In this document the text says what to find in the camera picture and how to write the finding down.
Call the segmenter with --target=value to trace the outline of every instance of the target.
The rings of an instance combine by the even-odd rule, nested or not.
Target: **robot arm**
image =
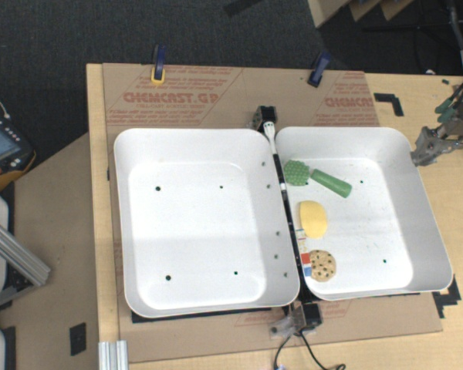
[[[449,18],[461,53],[463,65],[463,35],[458,24],[455,1],[446,0]],[[450,153],[463,148],[463,83],[435,109],[439,113],[435,129],[423,127],[416,141],[416,149],[411,152],[415,166],[428,166],[435,163],[436,158],[443,153]]]

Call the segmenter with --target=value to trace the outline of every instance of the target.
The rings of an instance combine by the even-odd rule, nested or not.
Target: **cookie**
[[[336,261],[328,251],[314,250],[309,252],[311,277],[318,282],[329,281],[336,275]]]

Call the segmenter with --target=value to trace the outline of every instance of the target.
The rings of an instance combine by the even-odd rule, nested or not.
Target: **wooden table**
[[[117,292],[113,261],[113,232],[110,186],[106,180],[109,164],[106,151],[106,122],[103,99],[103,67],[86,67],[90,149],[93,187],[94,240],[100,341],[117,341],[120,330],[117,317]],[[414,144],[422,126],[436,126],[434,108],[449,97],[440,76],[367,74],[372,93],[394,93],[404,108],[404,117],[396,117],[387,103],[376,103],[381,126],[393,127]],[[451,84],[460,77],[446,78]],[[463,369],[463,150],[441,156],[431,166],[421,167],[431,207],[448,249],[451,265],[461,292],[456,306],[446,307],[443,332],[316,345],[313,350],[324,365],[345,363],[349,370],[391,369]],[[273,350],[242,352],[130,365],[142,369],[252,369],[272,368]],[[286,348],[281,363],[288,369],[316,368],[305,348]]]

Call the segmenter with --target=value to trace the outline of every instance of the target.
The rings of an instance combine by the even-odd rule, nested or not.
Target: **cardboard sheet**
[[[89,171],[86,134],[15,182],[15,237],[52,269],[45,286],[0,311],[0,328],[15,328],[17,370],[97,367]],[[82,324],[86,349],[71,355],[70,329]]]
[[[363,72],[325,71],[318,88],[309,70],[167,66],[166,81],[150,82],[150,66],[103,64],[106,131],[117,273],[120,338],[130,362],[277,348],[270,311],[133,322],[123,294],[123,263],[113,141],[131,127],[247,127],[258,106],[275,106],[277,130],[286,126],[378,126]],[[323,324],[313,344],[442,330],[432,294],[319,303]],[[300,344],[291,341],[289,344]]]

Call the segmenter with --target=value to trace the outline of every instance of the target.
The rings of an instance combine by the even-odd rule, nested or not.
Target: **green handle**
[[[441,116],[438,117],[438,122],[439,123],[446,123],[449,121],[453,115],[456,113],[456,110],[453,108],[448,109],[447,111],[444,111]]]
[[[352,191],[352,186],[349,183],[338,180],[337,178],[320,170],[314,170],[310,178],[326,188],[331,189],[334,193],[339,194],[341,197],[347,198]]]
[[[442,102],[439,106],[435,107],[434,112],[436,114],[442,114],[444,111],[446,111],[449,106],[453,103],[452,99],[446,99],[444,102]]]

